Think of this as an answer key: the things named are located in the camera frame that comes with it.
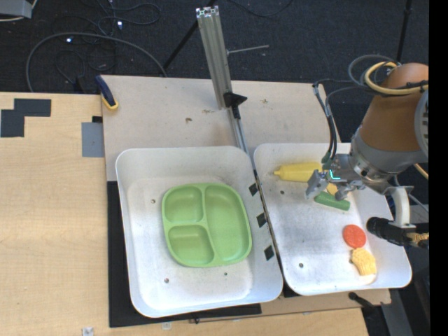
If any pale wood board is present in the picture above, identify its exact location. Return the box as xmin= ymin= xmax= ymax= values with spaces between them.
xmin=100 ymin=74 xmax=391 ymax=326

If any green pea pod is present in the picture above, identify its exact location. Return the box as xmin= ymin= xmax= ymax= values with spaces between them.
xmin=314 ymin=191 xmax=351 ymax=212

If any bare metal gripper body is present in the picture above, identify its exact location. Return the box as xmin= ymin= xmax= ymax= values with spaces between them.
xmin=328 ymin=153 xmax=395 ymax=193

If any green divided plate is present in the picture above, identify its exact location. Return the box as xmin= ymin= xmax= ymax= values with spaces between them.
xmin=161 ymin=183 xmax=253 ymax=269

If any thin black and white rod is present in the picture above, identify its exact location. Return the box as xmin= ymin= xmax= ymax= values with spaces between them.
xmin=229 ymin=107 xmax=279 ymax=258

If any yellow toy corn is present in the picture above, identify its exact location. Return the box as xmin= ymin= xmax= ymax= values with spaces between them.
xmin=350 ymin=247 xmax=378 ymax=277

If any white plastic tray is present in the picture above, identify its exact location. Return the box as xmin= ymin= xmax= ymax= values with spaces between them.
xmin=253 ymin=142 xmax=413 ymax=298
xmin=115 ymin=145 xmax=284 ymax=319

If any orange round biscuit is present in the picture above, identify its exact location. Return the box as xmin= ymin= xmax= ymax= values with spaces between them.
xmin=342 ymin=224 xmax=368 ymax=249

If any yellow mustard bottle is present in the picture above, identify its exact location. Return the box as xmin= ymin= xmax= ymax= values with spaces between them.
xmin=273 ymin=162 xmax=325 ymax=183

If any black cylinder on white bracket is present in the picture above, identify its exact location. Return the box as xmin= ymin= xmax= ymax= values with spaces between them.
xmin=365 ymin=185 xmax=430 ymax=250

